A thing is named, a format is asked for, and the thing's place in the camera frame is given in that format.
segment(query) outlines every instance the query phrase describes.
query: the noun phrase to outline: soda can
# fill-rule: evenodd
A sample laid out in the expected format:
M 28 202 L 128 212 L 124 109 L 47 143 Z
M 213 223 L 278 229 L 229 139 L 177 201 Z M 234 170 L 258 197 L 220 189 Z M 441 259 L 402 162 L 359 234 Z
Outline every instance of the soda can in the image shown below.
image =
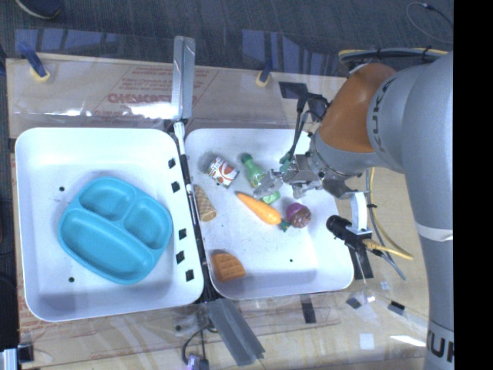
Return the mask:
M 224 187 L 231 185 L 238 173 L 239 170 L 235 169 L 219 156 L 213 159 L 206 172 L 209 177 Z

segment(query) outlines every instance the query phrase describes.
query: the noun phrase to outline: blue divided plate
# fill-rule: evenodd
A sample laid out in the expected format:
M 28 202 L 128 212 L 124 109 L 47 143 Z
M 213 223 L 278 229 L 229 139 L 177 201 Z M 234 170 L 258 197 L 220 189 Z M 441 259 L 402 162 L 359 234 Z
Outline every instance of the blue divided plate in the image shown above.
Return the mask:
M 169 211 L 115 177 L 88 183 L 65 209 L 58 237 L 80 264 L 118 284 L 135 284 L 156 266 L 173 232 Z

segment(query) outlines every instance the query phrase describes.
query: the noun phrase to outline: green bottle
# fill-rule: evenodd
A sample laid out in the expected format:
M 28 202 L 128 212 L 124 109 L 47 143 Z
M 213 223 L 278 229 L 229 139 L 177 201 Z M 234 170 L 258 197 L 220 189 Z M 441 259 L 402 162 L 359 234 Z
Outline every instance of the green bottle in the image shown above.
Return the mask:
M 265 176 L 266 172 L 262 170 L 258 164 L 253 161 L 252 156 L 249 153 L 245 153 L 241 157 L 241 163 L 246 167 L 247 177 L 253 188 L 259 186 L 259 182 Z M 272 204 L 274 201 L 280 198 L 279 190 L 274 193 L 262 197 L 262 200 L 267 204 Z

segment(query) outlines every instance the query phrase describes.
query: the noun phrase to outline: shoe sole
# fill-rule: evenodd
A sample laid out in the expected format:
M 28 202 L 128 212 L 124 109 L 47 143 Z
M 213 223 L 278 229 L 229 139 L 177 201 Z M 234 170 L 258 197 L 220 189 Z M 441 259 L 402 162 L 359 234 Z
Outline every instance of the shoe sole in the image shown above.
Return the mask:
M 36 18 L 40 18 L 40 19 L 53 19 L 55 18 L 61 10 L 58 10 L 57 12 L 55 12 L 54 15 L 52 16 L 43 16 L 43 15 L 40 15 L 40 14 L 36 14 L 35 12 L 31 11 L 29 8 L 27 8 L 25 5 L 23 5 L 20 0 L 15 0 L 15 2 L 17 3 L 17 5 L 24 11 L 24 12 L 27 12 L 28 14 L 32 15 L 32 16 L 35 16 Z

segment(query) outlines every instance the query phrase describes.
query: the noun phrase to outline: toy carrot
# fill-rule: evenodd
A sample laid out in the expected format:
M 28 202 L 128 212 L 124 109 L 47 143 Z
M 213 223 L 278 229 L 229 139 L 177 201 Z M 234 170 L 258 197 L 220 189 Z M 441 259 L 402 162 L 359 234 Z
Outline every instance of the toy carrot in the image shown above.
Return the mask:
M 280 212 L 271 205 L 241 192 L 236 192 L 236 195 L 266 224 L 278 225 L 283 231 L 286 231 L 287 228 L 290 226 L 288 222 L 283 220 Z

